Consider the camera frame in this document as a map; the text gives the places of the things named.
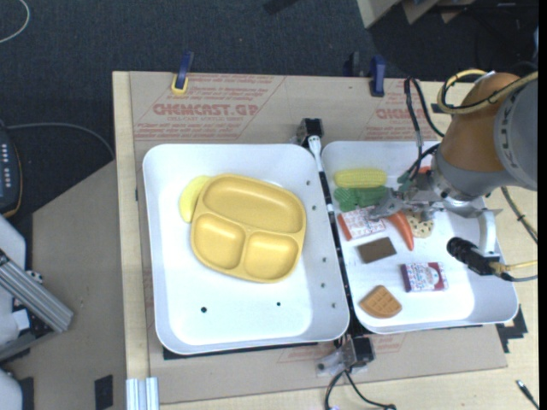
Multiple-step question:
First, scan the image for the orange carrot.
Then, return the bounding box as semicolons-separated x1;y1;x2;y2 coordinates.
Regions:
386;211;415;252

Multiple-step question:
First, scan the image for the brown square biscuit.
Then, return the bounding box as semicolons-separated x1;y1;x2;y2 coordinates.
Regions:
356;237;398;265

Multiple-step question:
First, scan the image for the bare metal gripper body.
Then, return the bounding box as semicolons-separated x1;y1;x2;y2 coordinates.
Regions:
399;173;504;220

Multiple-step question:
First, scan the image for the thin black and white rod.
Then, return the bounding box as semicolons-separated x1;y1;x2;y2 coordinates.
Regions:
308;136;356;337

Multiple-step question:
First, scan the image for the yellow divided plate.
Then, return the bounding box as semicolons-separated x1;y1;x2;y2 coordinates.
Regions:
189;173;308;284

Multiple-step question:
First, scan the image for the green toy vegetable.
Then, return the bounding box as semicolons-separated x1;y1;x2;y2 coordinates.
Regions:
332;185;391;213

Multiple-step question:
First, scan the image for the brown cardboard board red print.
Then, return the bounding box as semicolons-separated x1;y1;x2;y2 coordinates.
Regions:
127;71;509;405

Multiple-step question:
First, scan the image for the orange waffle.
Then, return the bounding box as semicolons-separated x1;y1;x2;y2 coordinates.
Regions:
358;284;403;319

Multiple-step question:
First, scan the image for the yellow corn cob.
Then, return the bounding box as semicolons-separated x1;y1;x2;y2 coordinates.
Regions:
332;167;388;189

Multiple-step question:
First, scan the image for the white plastic tray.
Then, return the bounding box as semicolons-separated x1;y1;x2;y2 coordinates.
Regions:
320;140;521;335
142;143;351;355

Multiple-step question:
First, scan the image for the chocolate chip biscuit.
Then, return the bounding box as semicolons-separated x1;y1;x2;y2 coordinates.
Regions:
405;211;435;239

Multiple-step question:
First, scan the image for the orange and white packet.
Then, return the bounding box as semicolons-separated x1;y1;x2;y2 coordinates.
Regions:
337;206;386;243

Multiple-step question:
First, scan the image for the black cylinder on white bracket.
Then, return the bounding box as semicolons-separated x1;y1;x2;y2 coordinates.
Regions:
446;208;502;277

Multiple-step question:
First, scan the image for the yellow banana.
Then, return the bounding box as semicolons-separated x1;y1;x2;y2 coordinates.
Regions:
178;175;211;224

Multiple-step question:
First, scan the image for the purple and white carton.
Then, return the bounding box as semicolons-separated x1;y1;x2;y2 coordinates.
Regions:
400;261;450;294

